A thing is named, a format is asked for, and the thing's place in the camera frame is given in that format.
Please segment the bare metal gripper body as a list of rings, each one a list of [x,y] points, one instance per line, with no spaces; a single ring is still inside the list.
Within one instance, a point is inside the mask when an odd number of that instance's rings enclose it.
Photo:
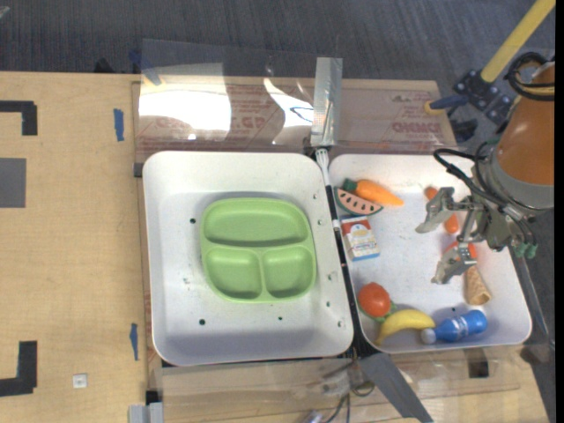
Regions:
[[[532,251],[532,230],[525,209],[514,202],[498,204],[480,195],[464,198],[458,210],[466,212],[459,235],[461,242],[484,241],[493,251],[512,248],[515,252]]]

